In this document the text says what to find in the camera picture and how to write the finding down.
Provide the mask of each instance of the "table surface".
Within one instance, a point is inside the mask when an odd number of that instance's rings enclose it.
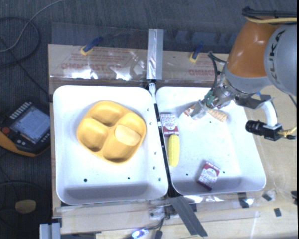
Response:
[[[226,54],[216,54],[226,59]],[[61,85],[68,82],[57,81],[50,78],[50,94]],[[296,126],[296,107],[285,93],[274,86],[267,86],[262,94],[274,97],[273,103],[278,115],[278,123],[283,129]],[[51,109],[51,135],[53,129],[53,104]],[[249,120],[265,122],[266,117],[261,109],[245,109]],[[150,219],[148,203],[129,203],[123,205],[105,204],[91,206],[61,207],[61,201],[55,190],[55,151],[54,139],[51,139],[52,156],[52,189],[53,213],[55,217],[62,218],[61,233],[77,234],[87,232],[95,234],[98,239],[123,239],[131,232],[142,226],[152,226],[159,220]],[[297,238],[298,237],[298,210],[291,191],[297,190],[297,140],[280,139],[276,142],[254,136],[267,178],[267,184],[260,197],[249,208],[237,206],[229,198],[221,202],[202,202],[197,205],[197,217],[208,233],[210,239],[271,239],[271,238]],[[267,193],[271,200],[267,201],[261,195]],[[200,237],[191,235],[183,224],[181,218],[175,216],[164,221],[161,228],[162,238],[180,239]],[[144,239],[154,237],[154,230],[143,236]]]

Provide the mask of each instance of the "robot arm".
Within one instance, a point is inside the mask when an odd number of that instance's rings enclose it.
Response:
[[[219,83],[205,96],[209,108],[222,108],[231,100],[240,106],[257,109],[261,107],[267,124],[249,121],[246,130],[266,139],[276,141],[286,135],[277,123],[271,98],[253,98],[263,87],[273,84],[279,90],[296,96],[297,93],[297,14],[263,12],[261,16],[272,19],[254,18],[255,11],[243,9],[248,21],[243,26],[225,63]]]

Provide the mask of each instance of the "yellow bowl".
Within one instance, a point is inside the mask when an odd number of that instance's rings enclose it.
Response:
[[[127,162],[146,134],[144,120],[109,100],[96,102],[82,118],[76,137],[90,153],[113,164]]]

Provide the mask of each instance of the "white tray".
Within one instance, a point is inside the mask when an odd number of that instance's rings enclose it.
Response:
[[[179,116],[208,91],[209,88],[162,87],[156,93],[159,111]],[[170,166],[170,174],[175,190],[182,195],[258,191],[266,184],[253,136],[245,130],[244,108],[231,102],[222,110],[229,115],[225,122],[210,114],[192,124],[183,116],[177,120],[180,158],[176,167]],[[206,161],[220,168],[211,191],[196,182]]]
[[[88,152],[77,127],[97,101],[111,100],[140,115],[145,138],[126,163],[113,165]],[[69,205],[153,200],[168,190],[167,174],[152,97],[138,87],[62,86],[53,95],[56,192]]]

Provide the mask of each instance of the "blue clamp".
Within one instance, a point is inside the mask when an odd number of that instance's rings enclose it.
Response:
[[[190,58],[189,60],[191,62],[196,62],[199,56],[199,52],[201,50],[201,48],[203,47],[203,43],[200,42],[199,45],[197,46],[197,48],[190,54]]]
[[[81,48],[81,54],[84,56],[88,55],[89,53],[92,52],[93,47],[97,46],[99,44],[99,42],[101,42],[102,40],[103,40],[103,38],[100,36],[93,39],[87,45],[85,45],[84,47]]]

